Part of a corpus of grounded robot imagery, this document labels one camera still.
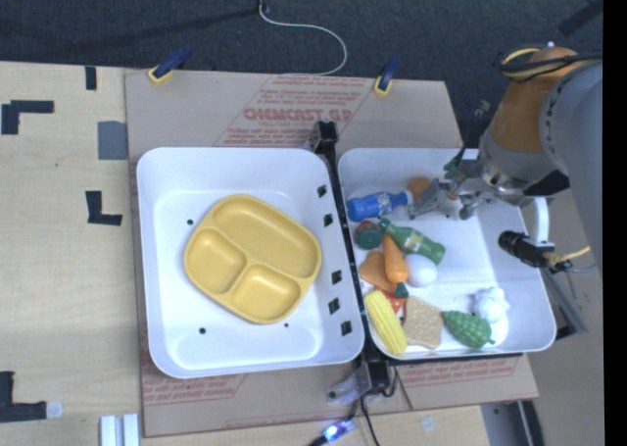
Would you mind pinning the orange toy drumstick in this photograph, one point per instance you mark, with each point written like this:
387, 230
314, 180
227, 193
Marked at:
419, 186

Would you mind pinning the yellow toy corn cob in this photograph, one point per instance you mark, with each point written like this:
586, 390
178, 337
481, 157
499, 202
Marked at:
386, 324

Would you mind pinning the black cylinder on white bracket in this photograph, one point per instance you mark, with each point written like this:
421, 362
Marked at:
524, 245

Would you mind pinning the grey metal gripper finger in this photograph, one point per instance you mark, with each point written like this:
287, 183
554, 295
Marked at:
427, 199
472, 206

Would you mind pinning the green toy grapes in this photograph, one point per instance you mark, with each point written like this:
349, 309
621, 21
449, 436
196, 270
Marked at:
467, 329

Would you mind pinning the tan toy bread slice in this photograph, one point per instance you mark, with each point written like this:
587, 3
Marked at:
422, 324

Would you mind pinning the red and green toy strawberry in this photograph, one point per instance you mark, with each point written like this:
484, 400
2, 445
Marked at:
367, 234

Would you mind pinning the blue toy bottle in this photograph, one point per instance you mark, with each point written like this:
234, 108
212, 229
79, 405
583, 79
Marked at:
372, 205

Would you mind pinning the yellow divided plate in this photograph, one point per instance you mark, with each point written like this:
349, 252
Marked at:
255, 258

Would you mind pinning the orange toy slice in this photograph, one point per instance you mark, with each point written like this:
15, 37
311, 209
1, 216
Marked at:
373, 270

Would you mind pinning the orange toy carrot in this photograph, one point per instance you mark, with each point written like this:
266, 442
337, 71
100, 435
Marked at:
394, 260

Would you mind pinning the brown cardboard board, red print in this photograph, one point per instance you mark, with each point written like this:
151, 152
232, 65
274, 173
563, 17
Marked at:
206, 106

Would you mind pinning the thin black rod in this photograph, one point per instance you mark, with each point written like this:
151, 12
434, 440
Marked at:
349, 248

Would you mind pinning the white toy cauliflower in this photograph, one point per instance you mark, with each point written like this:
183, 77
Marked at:
490, 304

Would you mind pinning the green toy bottle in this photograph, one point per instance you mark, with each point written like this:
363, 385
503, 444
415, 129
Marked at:
416, 240

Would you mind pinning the red toy pepper, green stem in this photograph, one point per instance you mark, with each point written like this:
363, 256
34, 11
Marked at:
398, 304

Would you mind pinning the white plastic tray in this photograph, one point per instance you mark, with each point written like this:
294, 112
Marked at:
470, 262
171, 287

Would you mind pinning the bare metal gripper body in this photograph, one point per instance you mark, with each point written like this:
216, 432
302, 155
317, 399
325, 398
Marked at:
482, 184

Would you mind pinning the white toy egg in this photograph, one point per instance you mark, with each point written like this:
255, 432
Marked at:
422, 271

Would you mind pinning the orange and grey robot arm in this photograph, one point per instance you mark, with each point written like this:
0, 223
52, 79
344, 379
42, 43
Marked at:
570, 111

